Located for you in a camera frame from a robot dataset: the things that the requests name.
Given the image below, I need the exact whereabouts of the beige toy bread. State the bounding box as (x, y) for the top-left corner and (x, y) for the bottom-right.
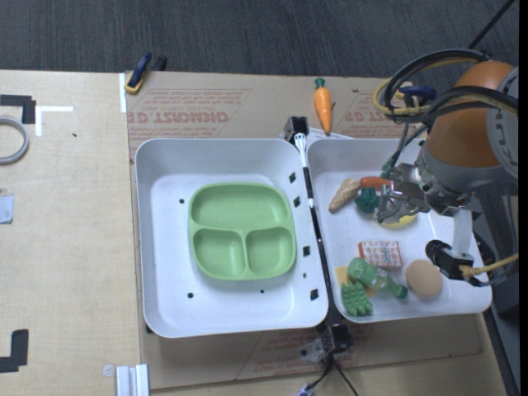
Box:
(328, 177), (361, 215)

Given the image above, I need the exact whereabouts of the black cylinder on white bracket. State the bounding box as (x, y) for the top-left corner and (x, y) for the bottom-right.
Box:
(424, 209), (476, 282)

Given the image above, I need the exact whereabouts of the black block with thin wires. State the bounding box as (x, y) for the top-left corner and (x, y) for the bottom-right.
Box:
(283, 115), (310, 142)
(299, 323), (354, 363)

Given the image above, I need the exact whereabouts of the yellow toy cheese slice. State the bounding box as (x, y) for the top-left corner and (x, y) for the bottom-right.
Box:
(334, 265), (375, 299)

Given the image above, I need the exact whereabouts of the beige round toy bun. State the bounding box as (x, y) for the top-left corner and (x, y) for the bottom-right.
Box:
(404, 258), (444, 299)

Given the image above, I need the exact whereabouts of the thin black and white rod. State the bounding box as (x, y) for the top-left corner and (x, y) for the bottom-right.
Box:
(295, 134), (333, 330)

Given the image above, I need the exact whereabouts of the green plastic bottle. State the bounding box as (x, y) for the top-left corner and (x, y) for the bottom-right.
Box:
(346, 257), (409, 301)

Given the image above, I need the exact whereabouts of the green ridged toy vegetable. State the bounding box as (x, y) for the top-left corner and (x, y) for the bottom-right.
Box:
(341, 280), (374, 318)

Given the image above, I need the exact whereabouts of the green divided plate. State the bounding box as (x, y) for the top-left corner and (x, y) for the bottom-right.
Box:
(187, 181), (298, 281)

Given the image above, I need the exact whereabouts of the grey tape roll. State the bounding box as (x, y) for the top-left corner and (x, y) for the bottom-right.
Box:
(0, 115), (31, 166)

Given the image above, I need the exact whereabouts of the white plastic tray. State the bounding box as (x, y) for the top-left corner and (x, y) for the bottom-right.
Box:
(134, 138), (330, 340)
(306, 138), (493, 324)

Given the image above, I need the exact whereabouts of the yellow flat toy food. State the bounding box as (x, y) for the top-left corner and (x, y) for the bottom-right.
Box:
(373, 211), (419, 229)

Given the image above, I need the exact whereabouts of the brown cardboard board red print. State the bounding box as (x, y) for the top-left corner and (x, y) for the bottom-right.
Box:
(125, 70), (484, 391)

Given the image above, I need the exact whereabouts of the orange carrot with green top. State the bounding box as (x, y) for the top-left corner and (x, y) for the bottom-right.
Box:
(313, 78), (335, 136)

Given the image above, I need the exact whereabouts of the orange and white carton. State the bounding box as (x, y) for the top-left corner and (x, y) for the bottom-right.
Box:
(357, 240), (404, 270)

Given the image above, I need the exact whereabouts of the green toy broccoli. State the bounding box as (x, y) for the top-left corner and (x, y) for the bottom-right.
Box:
(355, 186), (381, 215)

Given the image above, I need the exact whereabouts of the small orange toy sausage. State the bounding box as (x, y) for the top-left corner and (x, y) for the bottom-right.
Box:
(359, 176), (392, 190)

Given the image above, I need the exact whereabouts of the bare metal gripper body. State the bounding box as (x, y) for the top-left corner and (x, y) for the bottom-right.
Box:
(389, 161), (472, 217)

